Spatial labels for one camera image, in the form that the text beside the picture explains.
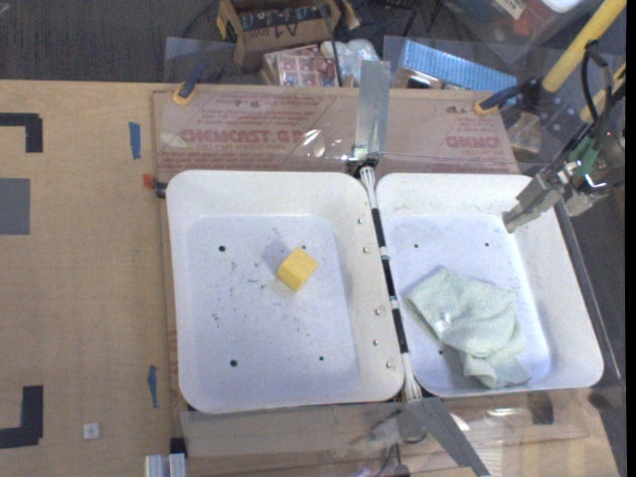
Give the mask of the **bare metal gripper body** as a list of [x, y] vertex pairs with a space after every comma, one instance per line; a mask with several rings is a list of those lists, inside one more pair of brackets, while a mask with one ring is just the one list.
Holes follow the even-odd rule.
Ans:
[[592, 145], [587, 136], [566, 156], [568, 183], [562, 197], [570, 217], [581, 216], [625, 184], [625, 139], [605, 135], [596, 148]]

